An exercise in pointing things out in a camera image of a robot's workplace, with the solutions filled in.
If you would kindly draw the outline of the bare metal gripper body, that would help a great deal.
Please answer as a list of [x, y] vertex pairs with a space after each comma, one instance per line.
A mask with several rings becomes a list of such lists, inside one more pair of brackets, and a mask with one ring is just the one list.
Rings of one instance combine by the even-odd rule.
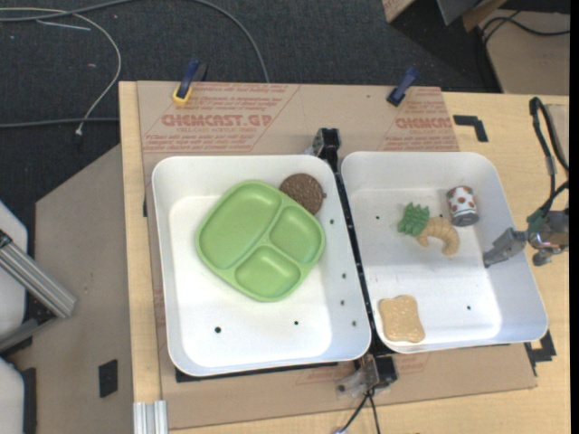
[[565, 248], [569, 244], [569, 211], [556, 210], [544, 214], [535, 211], [527, 218], [527, 238], [535, 248]]

